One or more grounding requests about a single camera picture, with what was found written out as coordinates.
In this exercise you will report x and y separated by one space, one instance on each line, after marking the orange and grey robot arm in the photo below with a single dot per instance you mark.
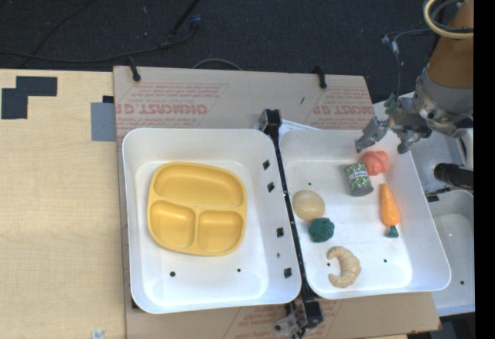
452 59

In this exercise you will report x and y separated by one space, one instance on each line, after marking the brown cardboard board red print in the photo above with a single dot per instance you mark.
232 101

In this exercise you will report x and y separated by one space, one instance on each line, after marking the black cylinder on white bracket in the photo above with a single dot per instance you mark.
452 175

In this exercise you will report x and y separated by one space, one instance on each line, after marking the white plastic tray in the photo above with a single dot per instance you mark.
363 225
456 237
209 283

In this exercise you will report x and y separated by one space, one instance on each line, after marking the orange carrot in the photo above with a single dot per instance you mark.
389 207

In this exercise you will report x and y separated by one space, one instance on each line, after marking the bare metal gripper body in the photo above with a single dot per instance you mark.
410 118

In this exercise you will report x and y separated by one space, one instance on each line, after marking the salmon pink lumpy toy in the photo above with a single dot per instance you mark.
375 162

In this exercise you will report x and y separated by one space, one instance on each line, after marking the green broccoli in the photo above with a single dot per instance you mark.
321 230

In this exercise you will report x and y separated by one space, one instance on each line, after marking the thin black rod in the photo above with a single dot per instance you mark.
288 209

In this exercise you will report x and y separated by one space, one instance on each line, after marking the cream croissant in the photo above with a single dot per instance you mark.
348 266

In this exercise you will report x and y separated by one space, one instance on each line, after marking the yellow divided plate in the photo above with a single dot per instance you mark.
197 206

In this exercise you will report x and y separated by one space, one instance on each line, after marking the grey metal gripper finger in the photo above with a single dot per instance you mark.
407 142
370 135

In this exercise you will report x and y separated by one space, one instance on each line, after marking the cream round toy bun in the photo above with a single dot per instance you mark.
308 206

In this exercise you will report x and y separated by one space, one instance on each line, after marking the green and white can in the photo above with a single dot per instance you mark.
359 179

